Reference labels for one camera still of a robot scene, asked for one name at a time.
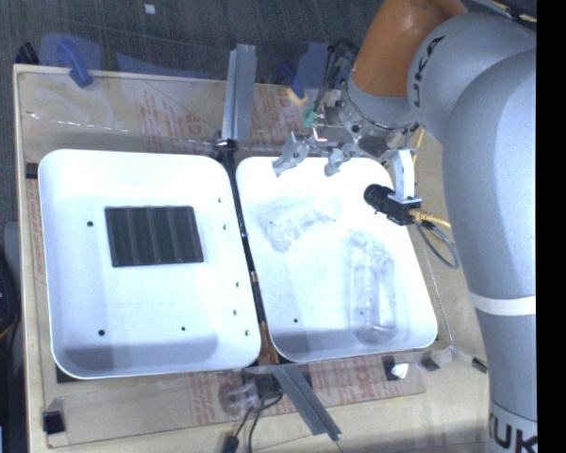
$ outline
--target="white tray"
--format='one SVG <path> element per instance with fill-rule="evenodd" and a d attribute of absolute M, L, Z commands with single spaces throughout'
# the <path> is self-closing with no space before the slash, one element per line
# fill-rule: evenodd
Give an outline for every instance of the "white tray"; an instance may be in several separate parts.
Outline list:
<path fill-rule="evenodd" d="M 42 160 L 39 182 L 51 343 L 65 373 L 208 371 L 257 358 L 258 319 L 230 181 L 218 162 L 58 150 Z M 205 260 L 113 267 L 105 207 L 131 206 L 193 207 Z"/>
<path fill-rule="evenodd" d="M 276 177 L 272 161 L 243 160 L 237 180 L 277 351 L 290 361 L 322 361 L 430 345 L 437 322 L 408 231 L 363 198 L 373 183 L 392 188 L 385 168 L 352 159 L 325 176 L 326 159 L 308 158 Z M 396 329 L 377 342 L 361 340 L 353 318 L 353 274 L 369 246 L 385 249 L 393 264 Z M 384 294 L 378 298 L 385 308 Z"/>

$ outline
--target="white stripe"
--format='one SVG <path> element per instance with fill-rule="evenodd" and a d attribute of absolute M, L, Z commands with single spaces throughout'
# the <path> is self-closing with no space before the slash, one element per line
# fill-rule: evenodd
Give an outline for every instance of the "white stripe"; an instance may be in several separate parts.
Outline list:
<path fill-rule="evenodd" d="M 537 296 L 497 299 L 470 293 L 474 307 L 492 315 L 533 315 L 537 313 Z"/>

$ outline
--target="brown tape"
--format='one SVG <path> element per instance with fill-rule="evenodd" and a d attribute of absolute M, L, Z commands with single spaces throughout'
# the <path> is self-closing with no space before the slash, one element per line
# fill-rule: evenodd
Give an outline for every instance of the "brown tape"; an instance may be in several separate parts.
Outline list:
<path fill-rule="evenodd" d="M 358 52 L 355 84 L 370 94 L 405 97 L 408 67 L 422 40 L 467 11 L 460 0 L 385 0 Z"/>

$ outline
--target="robotic arm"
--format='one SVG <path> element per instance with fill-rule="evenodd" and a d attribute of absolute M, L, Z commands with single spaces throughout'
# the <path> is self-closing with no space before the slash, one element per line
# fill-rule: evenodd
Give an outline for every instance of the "robotic arm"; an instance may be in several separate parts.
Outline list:
<path fill-rule="evenodd" d="M 335 108 L 314 109 L 278 173 L 316 148 L 333 174 L 383 160 L 421 126 L 442 145 L 443 184 L 490 376 L 491 453 L 537 451 L 536 33 L 459 0 L 386 0 Z"/>

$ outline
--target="transparent plastic bottle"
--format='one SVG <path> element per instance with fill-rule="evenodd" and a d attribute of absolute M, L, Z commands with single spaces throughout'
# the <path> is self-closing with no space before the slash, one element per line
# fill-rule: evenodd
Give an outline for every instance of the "transparent plastic bottle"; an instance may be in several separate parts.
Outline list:
<path fill-rule="evenodd" d="M 394 262 L 379 243 L 357 250 L 352 274 L 352 328 L 364 343 L 381 343 L 396 333 Z"/>

